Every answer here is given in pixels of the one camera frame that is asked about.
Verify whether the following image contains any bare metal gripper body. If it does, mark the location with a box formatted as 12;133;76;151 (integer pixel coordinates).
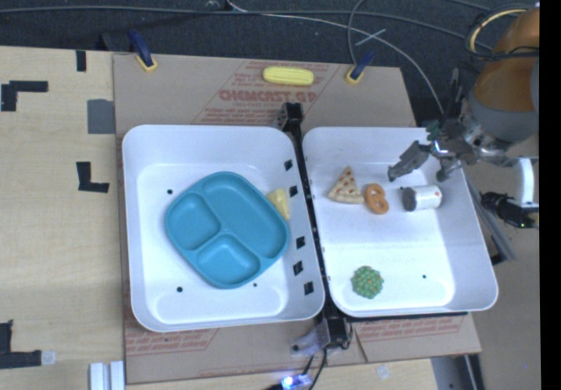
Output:
431;117;519;168

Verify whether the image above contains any white can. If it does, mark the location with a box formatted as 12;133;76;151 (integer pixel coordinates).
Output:
401;184;444;212

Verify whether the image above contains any orange pretzel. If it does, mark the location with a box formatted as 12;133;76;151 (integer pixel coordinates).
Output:
364;183;390;216

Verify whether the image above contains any pizza slice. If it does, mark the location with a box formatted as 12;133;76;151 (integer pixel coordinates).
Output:
327;165;366;206

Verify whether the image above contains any white plastic tray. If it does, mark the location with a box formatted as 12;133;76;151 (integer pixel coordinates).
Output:
302;125;500;319
121;124;326;333

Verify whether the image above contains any thin black rod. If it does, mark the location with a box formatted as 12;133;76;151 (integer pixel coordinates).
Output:
290;124;337;320

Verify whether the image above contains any green peas cluster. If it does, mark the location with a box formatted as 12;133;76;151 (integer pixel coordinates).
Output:
350;265;386;300

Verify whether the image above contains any yellow cheese wedge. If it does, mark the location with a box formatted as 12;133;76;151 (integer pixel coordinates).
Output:
266;188;291;222

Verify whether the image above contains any yellow corn cob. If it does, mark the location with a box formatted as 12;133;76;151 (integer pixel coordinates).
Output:
262;66;315;87

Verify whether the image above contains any blue divided plate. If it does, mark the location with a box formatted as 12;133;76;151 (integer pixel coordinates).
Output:
164;171;291;290

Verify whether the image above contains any brown cardboard board red print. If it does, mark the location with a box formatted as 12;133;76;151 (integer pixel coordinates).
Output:
111;53;483;385

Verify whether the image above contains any black cylinder on white bracket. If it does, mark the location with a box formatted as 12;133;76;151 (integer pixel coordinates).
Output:
479;157;540;230

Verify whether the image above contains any black block with thin wires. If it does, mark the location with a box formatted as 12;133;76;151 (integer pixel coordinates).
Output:
274;102;305;132
290;316;354;357

